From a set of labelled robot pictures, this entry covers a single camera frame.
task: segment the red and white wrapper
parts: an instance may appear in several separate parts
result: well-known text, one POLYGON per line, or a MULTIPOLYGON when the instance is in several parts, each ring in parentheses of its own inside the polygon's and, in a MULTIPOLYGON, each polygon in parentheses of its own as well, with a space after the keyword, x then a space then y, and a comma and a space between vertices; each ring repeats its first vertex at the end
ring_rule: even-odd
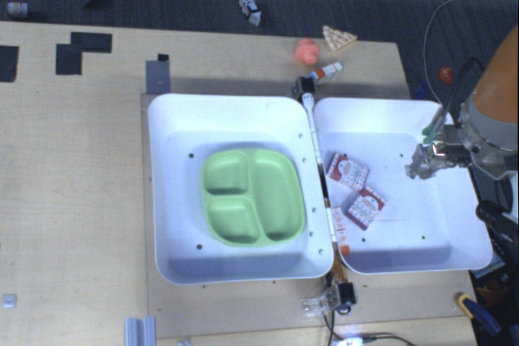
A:
POLYGON ((315 80, 316 85, 321 85, 322 83, 333 81, 341 71, 342 64, 340 62, 334 62, 333 64, 312 71, 309 76, 315 80))
POLYGON ((385 200, 372 188, 366 186, 355 199, 355 202, 346 210, 345 215, 361 229, 366 230, 379 215, 384 205, 385 200))
POLYGON ((332 208, 333 226, 335 227, 335 236, 339 250, 343 257, 350 253, 350 245, 348 244, 348 238, 346 237, 345 222, 346 218, 342 213, 341 207, 332 208))
POLYGON ((356 161, 348 158, 346 155, 336 153, 333 157, 327 175, 334 181, 350 187, 357 192, 364 189, 367 174, 370 169, 356 161))

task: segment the black cable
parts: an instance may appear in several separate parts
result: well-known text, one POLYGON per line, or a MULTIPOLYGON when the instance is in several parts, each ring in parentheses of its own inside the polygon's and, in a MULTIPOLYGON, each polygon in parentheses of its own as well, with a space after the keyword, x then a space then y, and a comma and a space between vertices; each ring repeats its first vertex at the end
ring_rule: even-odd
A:
POLYGON ((375 335, 372 337, 375 338, 375 340, 383 340, 383 339, 400 340, 401 342, 404 342, 407 346, 416 346, 416 344, 411 343, 408 340, 404 339, 403 337, 396 336, 396 335, 375 335))
POLYGON ((335 327, 335 311, 332 311, 332 324, 328 323, 328 319, 326 315, 323 316, 324 322, 326 323, 326 327, 330 330, 330 337, 328 338, 328 346, 332 344, 333 336, 335 336, 338 340, 344 340, 344 338, 338 335, 333 328, 335 327))
POLYGON ((326 281, 326 285, 324 286, 323 290, 330 287, 333 282, 333 273, 330 271, 326 276, 324 276, 324 280, 326 281))
POLYGON ((347 307, 346 309, 344 310, 335 310, 338 314, 340 314, 341 316, 347 316, 348 314, 350 314, 351 312, 351 307, 347 307))
POLYGON ((498 205, 501 204, 501 194, 499 192, 499 181, 496 181, 494 180, 494 196, 495 196, 495 201, 497 202, 498 205))
MULTIPOLYGON (((465 74, 468 70, 472 71, 473 64, 476 64, 478 69, 481 71, 481 74, 485 70, 483 64, 477 58, 467 59, 467 61, 463 65, 463 67, 460 69, 460 73, 458 74, 458 76, 456 77, 456 80, 454 81, 453 89, 451 90, 450 94, 448 95, 447 100, 445 101, 445 106, 444 106, 445 113, 448 113, 450 111, 451 105, 454 102, 454 98, 456 97, 456 94, 457 94, 458 90, 460 89, 461 81, 465 77, 465 74)), ((473 71, 472 71, 472 74, 474 75, 476 80, 478 80, 478 78, 476 77, 476 74, 473 71)))

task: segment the metal bracket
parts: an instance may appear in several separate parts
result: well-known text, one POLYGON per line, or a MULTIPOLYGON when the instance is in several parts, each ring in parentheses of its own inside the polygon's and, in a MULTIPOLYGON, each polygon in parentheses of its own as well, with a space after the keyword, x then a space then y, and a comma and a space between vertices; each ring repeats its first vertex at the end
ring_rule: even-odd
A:
POLYGON ((169 79, 169 61, 164 61, 165 55, 159 55, 159 61, 146 61, 146 93, 167 94, 171 92, 169 79))
POLYGON ((2 296, 2 307, 6 309, 14 309, 17 301, 18 296, 16 296, 16 294, 4 294, 2 296))
POLYGON ((336 284, 332 284, 317 297, 303 298, 301 311, 306 317, 323 317, 340 304, 339 289, 336 284))
POLYGON ((127 318, 124 338, 126 346, 157 346, 155 316, 127 318))

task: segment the white plastic tray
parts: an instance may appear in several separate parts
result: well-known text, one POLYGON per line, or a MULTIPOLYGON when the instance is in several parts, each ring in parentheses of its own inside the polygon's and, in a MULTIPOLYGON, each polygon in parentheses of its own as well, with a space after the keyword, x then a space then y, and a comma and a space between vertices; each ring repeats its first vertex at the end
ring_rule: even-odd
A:
MULTIPOLYGON (((351 254, 344 258, 365 273, 478 269, 491 260, 485 225, 467 169, 440 170, 427 180, 406 176, 420 132, 438 109, 415 100, 327 98, 315 107, 325 167, 335 152, 370 168, 367 184, 386 205, 363 231, 346 220, 351 254)), ((327 178, 333 206, 350 203, 353 191, 327 178)))
MULTIPOLYGON (((324 99, 315 122, 327 168, 334 152, 370 168, 367 184, 387 203, 366 231, 346 220, 351 254, 366 273, 477 269, 491 259, 485 226, 466 169, 410 179, 405 165, 438 105, 411 100, 324 99)), ((166 94, 148 111, 157 269, 175 284, 316 278, 332 266, 333 250, 304 108, 281 97, 166 94), (305 229, 294 240, 236 247, 208 229, 200 171, 214 152, 265 147, 288 156, 305 203, 305 229)), ((328 181, 332 205, 353 195, 328 181)))
POLYGON ((150 105, 149 129, 159 272, 175 284, 316 278, 333 251, 307 114, 281 97, 166 94, 150 105), (204 218, 200 172, 231 148, 265 147, 288 156, 305 203, 302 233, 286 243, 236 247, 218 241, 204 218))

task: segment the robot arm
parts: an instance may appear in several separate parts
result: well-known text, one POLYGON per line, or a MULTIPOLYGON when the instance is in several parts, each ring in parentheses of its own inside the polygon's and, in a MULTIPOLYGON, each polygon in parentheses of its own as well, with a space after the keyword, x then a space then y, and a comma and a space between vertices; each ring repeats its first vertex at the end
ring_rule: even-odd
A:
POLYGON ((440 169, 478 166, 494 180, 509 177, 514 190, 512 212, 480 203, 477 213, 490 226, 507 229, 517 239, 517 27, 496 50, 476 88, 461 105, 456 126, 444 125, 441 108, 423 133, 408 176, 422 179, 440 169))

